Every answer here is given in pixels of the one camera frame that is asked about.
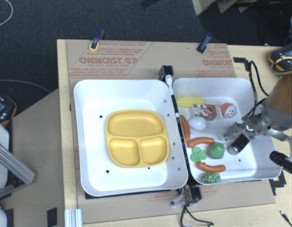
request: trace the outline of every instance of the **blue clamp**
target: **blue clamp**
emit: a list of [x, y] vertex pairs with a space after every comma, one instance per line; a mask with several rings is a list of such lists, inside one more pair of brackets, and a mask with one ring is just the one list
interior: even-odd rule
[[104, 29], [99, 28], [97, 30], [97, 33], [95, 34], [94, 40], [89, 45], [89, 50], [91, 52], [96, 52], [97, 51], [97, 49], [99, 47], [99, 43], [98, 42], [99, 42], [99, 40], [103, 39], [104, 33], [105, 33]]
[[204, 53], [207, 44], [209, 43], [209, 41], [213, 38], [213, 34], [208, 32], [205, 36], [205, 38], [202, 40], [202, 43], [198, 46], [197, 51]]

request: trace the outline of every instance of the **white egg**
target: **white egg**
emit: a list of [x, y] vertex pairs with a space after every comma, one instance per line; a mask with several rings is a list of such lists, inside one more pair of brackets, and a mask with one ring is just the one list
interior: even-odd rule
[[207, 128], [207, 120], [203, 117], [193, 117], [188, 120], [188, 124], [195, 131], [203, 131]]

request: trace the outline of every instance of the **yellow corn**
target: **yellow corn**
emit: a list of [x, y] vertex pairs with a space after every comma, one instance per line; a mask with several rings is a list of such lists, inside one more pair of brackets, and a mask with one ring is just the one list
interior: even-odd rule
[[180, 97], [176, 100], [178, 107], [189, 108], [193, 104], [206, 104], [202, 97]]

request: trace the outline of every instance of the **wooden table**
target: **wooden table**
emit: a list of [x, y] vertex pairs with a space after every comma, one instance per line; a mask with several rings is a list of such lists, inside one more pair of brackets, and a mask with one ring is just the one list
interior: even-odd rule
[[[71, 114], [69, 111], [69, 80], [68, 80], [68, 60], [66, 40], [57, 41], [58, 49], [58, 70], [59, 70], [59, 92], [60, 92], [60, 114], [61, 114], [61, 139], [63, 156], [63, 178], [64, 178], [64, 203], [65, 209], [75, 210], [77, 206], [77, 192], [75, 180], [74, 151], [72, 141]], [[274, 75], [269, 69], [268, 55], [277, 47], [265, 46], [240, 46], [229, 45], [228, 50], [231, 57], [245, 57], [249, 61], [254, 61], [260, 73], [263, 88], [270, 92], [278, 81], [278, 76]], [[248, 78], [243, 64], [234, 63], [235, 72], [238, 78]], [[258, 89], [258, 98], [262, 99], [265, 95], [259, 89], [256, 75], [254, 81]], [[290, 148], [288, 142], [280, 142], [273, 139], [278, 151], [289, 155]], [[194, 213], [195, 217], [202, 220], [212, 221], [216, 227], [279, 227], [289, 226], [281, 216], [279, 211], [283, 211], [292, 222], [292, 175], [284, 172], [287, 184], [284, 188], [277, 188], [275, 204], [241, 207], [234, 209], [212, 210]], [[86, 224], [88, 227], [136, 227], [136, 226], [160, 226], [178, 227], [180, 226], [180, 216], [178, 214], [120, 220], [112, 222]], [[201, 226], [186, 214], [184, 224], [189, 226]]]

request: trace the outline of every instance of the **sausage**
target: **sausage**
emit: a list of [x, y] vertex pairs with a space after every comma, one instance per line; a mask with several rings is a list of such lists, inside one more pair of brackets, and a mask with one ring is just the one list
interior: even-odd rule
[[180, 115], [180, 122], [182, 124], [185, 142], [190, 140], [190, 126], [184, 115]]
[[204, 172], [213, 172], [213, 173], [219, 173], [226, 170], [226, 167], [224, 165], [209, 166], [201, 161], [197, 162], [197, 168]]
[[214, 139], [211, 137], [196, 137], [187, 142], [188, 148], [193, 148], [198, 144], [208, 144], [211, 145], [214, 143]]

